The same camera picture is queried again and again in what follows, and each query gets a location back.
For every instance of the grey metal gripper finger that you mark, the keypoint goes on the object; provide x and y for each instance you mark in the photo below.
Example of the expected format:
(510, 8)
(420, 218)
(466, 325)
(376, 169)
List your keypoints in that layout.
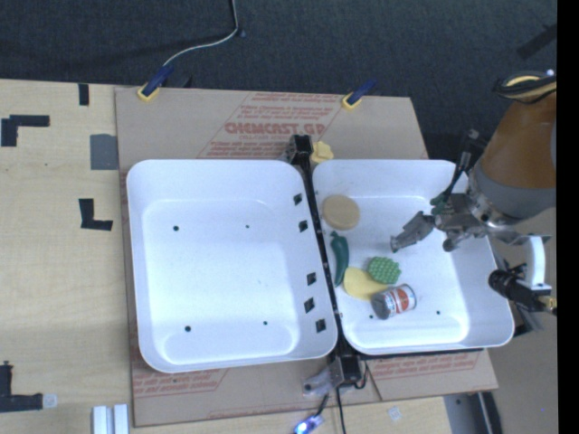
(414, 231)
(457, 241)

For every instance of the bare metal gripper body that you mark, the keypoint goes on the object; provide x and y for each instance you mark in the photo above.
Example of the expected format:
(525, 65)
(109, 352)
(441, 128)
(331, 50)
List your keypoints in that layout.
(461, 215)

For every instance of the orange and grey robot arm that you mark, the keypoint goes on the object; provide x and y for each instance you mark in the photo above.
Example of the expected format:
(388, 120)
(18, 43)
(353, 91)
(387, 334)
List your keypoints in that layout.
(520, 152)

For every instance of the green toy grapes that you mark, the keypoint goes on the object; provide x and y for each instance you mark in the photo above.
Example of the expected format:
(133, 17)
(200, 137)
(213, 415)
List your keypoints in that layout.
(383, 269)

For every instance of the white plastic tray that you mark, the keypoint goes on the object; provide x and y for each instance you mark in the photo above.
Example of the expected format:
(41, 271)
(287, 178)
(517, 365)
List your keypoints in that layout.
(443, 296)
(217, 265)

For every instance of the red and white can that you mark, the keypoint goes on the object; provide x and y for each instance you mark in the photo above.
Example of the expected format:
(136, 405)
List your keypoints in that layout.
(395, 301)

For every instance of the tan round biscuit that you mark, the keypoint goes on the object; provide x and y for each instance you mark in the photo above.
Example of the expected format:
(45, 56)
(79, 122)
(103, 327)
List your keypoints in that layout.
(341, 212)

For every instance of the green toy pepper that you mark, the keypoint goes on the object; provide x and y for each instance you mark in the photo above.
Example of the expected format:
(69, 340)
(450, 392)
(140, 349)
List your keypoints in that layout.
(340, 257)

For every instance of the pale yellow toy piece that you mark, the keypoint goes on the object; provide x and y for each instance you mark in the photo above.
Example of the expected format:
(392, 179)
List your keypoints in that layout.
(322, 152)

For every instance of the brown cardboard board red print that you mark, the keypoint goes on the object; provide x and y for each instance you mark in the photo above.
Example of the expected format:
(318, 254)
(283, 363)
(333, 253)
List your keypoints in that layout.
(190, 125)

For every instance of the black cylinder on white bracket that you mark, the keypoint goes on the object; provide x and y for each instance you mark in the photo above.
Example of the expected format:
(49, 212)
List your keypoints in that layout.
(520, 287)

